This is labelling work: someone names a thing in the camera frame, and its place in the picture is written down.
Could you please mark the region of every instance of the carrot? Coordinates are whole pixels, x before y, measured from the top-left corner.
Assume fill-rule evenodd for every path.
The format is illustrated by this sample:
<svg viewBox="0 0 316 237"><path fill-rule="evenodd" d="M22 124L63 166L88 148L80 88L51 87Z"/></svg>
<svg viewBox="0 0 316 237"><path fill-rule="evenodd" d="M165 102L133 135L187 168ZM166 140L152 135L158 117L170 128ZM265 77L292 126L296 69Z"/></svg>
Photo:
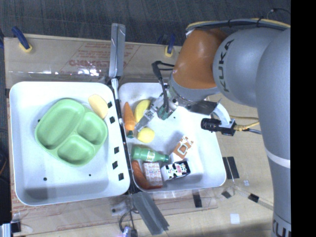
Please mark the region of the carrot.
<svg viewBox="0 0 316 237"><path fill-rule="evenodd" d="M132 161L132 169L133 169L133 175L134 175L135 181L138 184L138 186L145 190L148 190L150 188L150 184L145 178L142 170L140 169L140 166L137 160Z"/></svg>
<svg viewBox="0 0 316 237"><path fill-rule="evenodd" d="M133 131L135 128L135 117L128 102L124 104L124 127L127 131Z"/></svg>

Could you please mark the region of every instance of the white plastic tray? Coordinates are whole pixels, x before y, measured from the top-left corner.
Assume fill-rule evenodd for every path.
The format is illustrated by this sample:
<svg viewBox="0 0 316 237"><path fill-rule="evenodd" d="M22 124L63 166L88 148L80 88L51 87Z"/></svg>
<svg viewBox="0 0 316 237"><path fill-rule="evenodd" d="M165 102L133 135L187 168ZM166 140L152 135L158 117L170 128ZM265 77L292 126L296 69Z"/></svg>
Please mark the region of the white plastic tray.
<svg viewBox="0 0 316 237"><path fill-rule="evenodd" d="M121 109L123 111L125 102L128 102L134 110L140 100L157 98L161 93L162 88L159 83L125 83L118 91ZM166 120L159 119L155 114L147 126L155 132L152 142L142 143L136 138L127 138L129 152L134 145L143 145L168 155L183 135L194 141L192 151L185 157L191 169L190 175L166 181L159 189L144 190L140 187L139 189L151 193L203 189L221 186L226 181L226 171L216 134L201 129L200 123L203 118L209 116L191 113L178 107ZM179 159L170 159L170 163Z"/></svg>
<svg viewBox="0 0 316 237"><path fill-rule="evenodd" d="M109 135L87 165L68 166L40 147L35 141L35 127L58 100L69 97L90 108L88 97L92 94L99 94L113 104L105 118ZM106 85L94 82L19 82L10 91L10 114L15 191L24 204L36 206L105 198L128 190L130 178L115 100Z"/></svg>

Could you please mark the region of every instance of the banana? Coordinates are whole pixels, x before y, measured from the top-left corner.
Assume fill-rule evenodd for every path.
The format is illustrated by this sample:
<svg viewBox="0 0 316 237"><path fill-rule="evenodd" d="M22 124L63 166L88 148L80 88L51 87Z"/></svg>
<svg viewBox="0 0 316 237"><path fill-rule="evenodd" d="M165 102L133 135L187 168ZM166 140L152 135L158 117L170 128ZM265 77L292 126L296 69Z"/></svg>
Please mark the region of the banana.
<svg viewBox="0 0 316 237"><path fill-rule="evenodd" d="M139 120L144 115L144 112L149 108L151 101L149 99L141 100L134 111L135 121L136 123L139 122Z"/></svg>

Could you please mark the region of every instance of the blue clamp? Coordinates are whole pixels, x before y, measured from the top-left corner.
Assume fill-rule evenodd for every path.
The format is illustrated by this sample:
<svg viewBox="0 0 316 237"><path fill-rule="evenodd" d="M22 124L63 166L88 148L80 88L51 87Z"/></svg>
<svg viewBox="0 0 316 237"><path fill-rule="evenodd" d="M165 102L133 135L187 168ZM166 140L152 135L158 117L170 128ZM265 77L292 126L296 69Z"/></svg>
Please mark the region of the blue clamp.
<svg viewBox="0 0 316 237"><path fill-rule="evenodd" d="M168 39L168 35L164 34L163 36L159 37L159 39L157 41L157 44L165 45L165 44L167 44L167 39ZM174 46L175 40L176 40L175 35L171 34L170 35L169 44L164 49L165 56L167 56L167 57L171 57L172 56L172 51L173 51L173 46Z"/></svg>
<svg viewBox="0 0 316 237"><path fill-rule="evenodd" d="M167 57L172 56L172 50L173 50L173 46L174 46L175 41L176 41L176 36L174 34L171 34L169 45L166 46L166 48L164 50L165 56L167 56Z"/></svg>
<svg viewBox="0 0 316 237"><path fill-rule="evenodd" d="M4 34L0 28L0 48L4 49Z"/></svg>
<svg viewBox="0 0 316 237"><path fill-rule="evenodd" d="M17 28L16 26L13 26L12 32L19 39L19 41L20 41L19 46L22 48L22 50L26 53L31 52L33 47L28 43L28 41L26 40L22 31L19 28Z"/></svg>

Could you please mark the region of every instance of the small toy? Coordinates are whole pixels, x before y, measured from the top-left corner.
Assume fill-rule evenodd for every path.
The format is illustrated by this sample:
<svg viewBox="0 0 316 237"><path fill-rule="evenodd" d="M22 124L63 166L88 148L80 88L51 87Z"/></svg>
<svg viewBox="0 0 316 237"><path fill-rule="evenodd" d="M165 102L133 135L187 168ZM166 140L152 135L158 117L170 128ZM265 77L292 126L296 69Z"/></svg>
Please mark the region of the small toy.
<svg viewBox="0 0 316 237"><path fill-rule="evenodd" d="M186 160L177 161L172 164L163 166L160 171L164 181L184 177L191 172Z"/></svg>
<svg viewBox="0 0 316 237"><path fill-rule="evenodd" d="M173 153L175 153L181 159L184 159L188 150L191 148L192 144L193 144L193 141L190 141L187 136L183 136L181 140L178 142L175 149L173 150Z"/></svg>

